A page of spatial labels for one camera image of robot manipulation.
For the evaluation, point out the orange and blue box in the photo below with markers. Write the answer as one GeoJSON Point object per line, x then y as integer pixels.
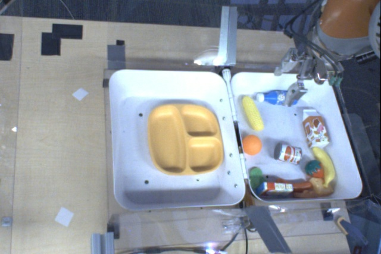
{"type": "Point", "coordinates": [275, 188]}

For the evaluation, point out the orange ball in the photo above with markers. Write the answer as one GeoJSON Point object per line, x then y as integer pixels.
{"type": "Point", "coordinates": [252, 144]}

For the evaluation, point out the yellow corn cob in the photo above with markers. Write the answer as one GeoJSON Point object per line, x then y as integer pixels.
{"type": "Point", "coordinates": [253, 113]}

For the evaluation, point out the blue bottle with white cap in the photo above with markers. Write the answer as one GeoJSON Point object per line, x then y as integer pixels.
{"type": "Point", "coordinates": [274, 97]}

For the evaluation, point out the red-brown sausage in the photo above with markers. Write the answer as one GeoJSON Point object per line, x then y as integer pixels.
{"type": "Point", "coordinates": [300, 186]}

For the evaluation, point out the white plastic tray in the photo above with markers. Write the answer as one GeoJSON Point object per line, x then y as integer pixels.
{"type": "Point", "coordinates": [134, 139]}
{"type": "Point", "coordinates": [282, 128]}

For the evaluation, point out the yellow banana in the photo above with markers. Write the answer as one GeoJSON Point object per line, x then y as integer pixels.
{"type": "Point", "coordinates": [327, 165]}

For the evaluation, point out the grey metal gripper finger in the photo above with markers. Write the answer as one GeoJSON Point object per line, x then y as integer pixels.
{"type": "Point", "coordinates": [295, 93]}

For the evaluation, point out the beige bread piece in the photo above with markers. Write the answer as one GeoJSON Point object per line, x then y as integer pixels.
{"type": "Point", "coordinates": [321, 188]}

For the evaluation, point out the thin black and white rod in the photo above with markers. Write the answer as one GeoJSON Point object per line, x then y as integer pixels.
{"type": "Point", "coordinates": [229, 92]}

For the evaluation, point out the orange and white carton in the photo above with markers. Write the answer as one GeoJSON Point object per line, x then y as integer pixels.
{"type": "Point", "coordinates": [316, 129]}

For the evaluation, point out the orange fruit with green top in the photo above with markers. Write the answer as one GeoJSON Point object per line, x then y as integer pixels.
{"type": "Point", "coordinates": [314, 169]}

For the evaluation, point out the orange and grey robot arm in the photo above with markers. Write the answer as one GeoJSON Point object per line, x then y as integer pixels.
{"type": "Point", "coordinates": [345, 6]}

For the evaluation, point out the small orange and white can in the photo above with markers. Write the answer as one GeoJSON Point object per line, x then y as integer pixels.
{"type": "Point", "coordinates": [290, 153]}

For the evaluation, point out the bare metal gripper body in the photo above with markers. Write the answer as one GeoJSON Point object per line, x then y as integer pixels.
{"type": "Point", "coordinates": [309, 67]}

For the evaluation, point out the green round toy food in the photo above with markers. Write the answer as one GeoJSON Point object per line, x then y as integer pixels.
{"type": "Point", "coordinates": [256, 177]}

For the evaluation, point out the orange divided plate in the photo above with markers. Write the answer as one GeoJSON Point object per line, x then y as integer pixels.
{"type": "Point", "coordinates": [166, 139]}

